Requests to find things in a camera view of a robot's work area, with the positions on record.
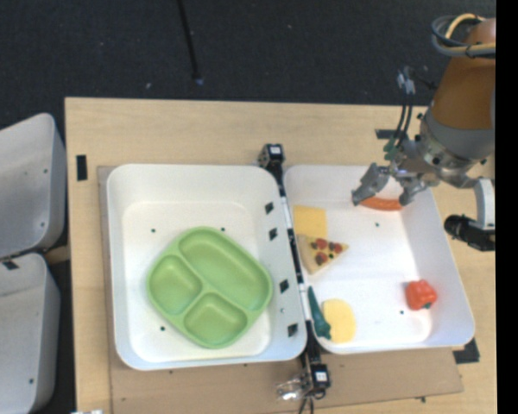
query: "yellow toy cheese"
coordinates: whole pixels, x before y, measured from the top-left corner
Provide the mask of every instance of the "yellow toy cheese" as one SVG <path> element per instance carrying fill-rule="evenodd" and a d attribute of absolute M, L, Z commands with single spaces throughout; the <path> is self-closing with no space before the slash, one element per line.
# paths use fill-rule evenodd
<path fill-rule="evenodd" d="M 320 207 L 295 205 L 294 232 L 296 235 L 301 234 L 326 238 L 328 235 L 326 210 Z"/>
<path fill-rule="evenodd" d="M 350 342 L 357 331 L 352 308 L 342 299 L 328 299 L 322 303 L 322 314 L 330 324 L 334 343 Z"/>

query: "green plate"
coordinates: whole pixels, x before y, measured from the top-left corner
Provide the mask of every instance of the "green plate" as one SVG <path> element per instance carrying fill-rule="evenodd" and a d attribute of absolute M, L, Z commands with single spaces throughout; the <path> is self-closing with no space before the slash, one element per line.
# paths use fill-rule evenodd
<path fill-rule="evenodd" d="M 160 254 L 147 291 L 154 307 L 189 339 L 224 348 L 261 315 L 273 285 L 268 271 L 230 237 L 197 227 Z"/>

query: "pizza slice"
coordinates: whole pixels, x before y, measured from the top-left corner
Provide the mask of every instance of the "pizza slice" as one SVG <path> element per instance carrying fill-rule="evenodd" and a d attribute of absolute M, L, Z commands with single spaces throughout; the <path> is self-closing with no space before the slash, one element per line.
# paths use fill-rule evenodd
<path fill-rule="evenodd" d="M 297 235 L 297 247 L 301 262 L 310 274 L 328 266 L 349 248 L 342 242 L 307 235 Z"/>

